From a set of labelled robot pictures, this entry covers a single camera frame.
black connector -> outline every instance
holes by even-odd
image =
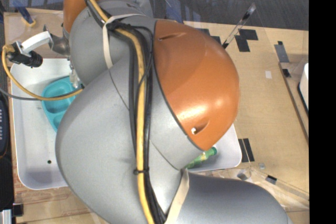
[[[2,98],[0,98],[0,157],[6,154],[9,141],[9,121],[8,108]]]
[[[18,42],[13,43],[12,46],[15,49],[15,52],[7,53],[9,61],[17,64],[23,63],[29,67],[39,67],[42,65],[43,57],[40,54],[34,51],[29,53],[23,52]]]

cable bundle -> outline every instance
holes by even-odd
[[[96,22],[102,27],[109,19],[109,14],[103,11],[95,0],[85,0]],[[131,65],[129,77],[129,106],[131,132],[136,154],[136,169],[140,203],[148,223],[164,223],[166,216],[158,204],[153,191],[149,174],[149,127],[152,102],[152,42],[145,46],[143,35],[130,25],[114,21],[107,24],[110,34],[119,35],[130,44]],[[134,96],[134,62],[137,56],[138,83]]]

orange cap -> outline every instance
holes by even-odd
[[[180,125],[195,145],[210,149],[238,113],[239,78],[230,56],[199,30],[158,20],[154,61],[165,98]]]

yellow cable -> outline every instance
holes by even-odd
[[[42,96],[39,96],[39,95],[36,95],[32,92],[30,92],[29,90],[27,90],[25,87],[23,87],[14,77],[13,75],[11,74],[10,70],[8,69],[7,67],[7,64],[6,64],[6,55],[7,55],[7,52],[8,51],[11,51],[11,52],[14,52],[13,49],[11,49],[11,46],[10,45],[4,45],[3,46],[3,49],[2,49],[2,54],[1,54],[1,60],[2,60],[2,65],[4,67],[4,70],[7,74],[7,76],[22,90],[24,91],[25,93],[29,94],[30,96],[38,99],[38,100],[42,100],[42,101],[58,101],[58,100],[63,100],[63,99],[66,99],[66,98],[69,98],[69,97],[73,97],[75,96],[76,94],[80,93],[83,89],[79,89],[78,91],[76,92],[73,92],[73,93],[70,93],[70,94],[67,94],[67,95],[63,95],[61,97],[42,97]]]
[[[99,5],[97,4],[96,0],[88,0],[95,8],[95,10],[98,12],[100,17],[106,22],[108,20],[108,17],[106,14],[101,10]],[[139,40],[135,35],[132,33],[125,31],[123,29],[116,29],[117,32],[120,34],[128,37],[132,40],[134,43],[136,54],[138,56],[138,69],[139,69],[139,82],[144,74],[145,66],[144,66],[144,59],[143,59],[143,53],[141,49],[141,45],[139,43]],[[140,85],[139,88],[139,96],[138,96],[138,112],[137,112],[137,127],[136,127],[136,139],[137,139],[137,149],[136,149],[136,168],[139,171],[143,171],[143,128],[144,128],[144,108],[145,108],[145,86],[144,83]],[[149,224],[155,224],[153,220],[153,216],[151,214],[151,211],[149,209],[149,204],[146,198],[145,193],[145,183],[144,183],[144,173],[138,173],[138,192],[139,192],[139,199],[142,206],[142,210],[145,214],[145,217],[147,219],[147,222]]]

white sink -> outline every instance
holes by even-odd
[[[45,86],[70,73],[67,59],[44,59],[38,68],[14,64],[14,78],[29,91],[41,95]],[[12,94],[31,97],[12,82]],[[20,181],[30,189],[67,186],[55,155],[56,132],[41,101],[12,99],[17,170]]]

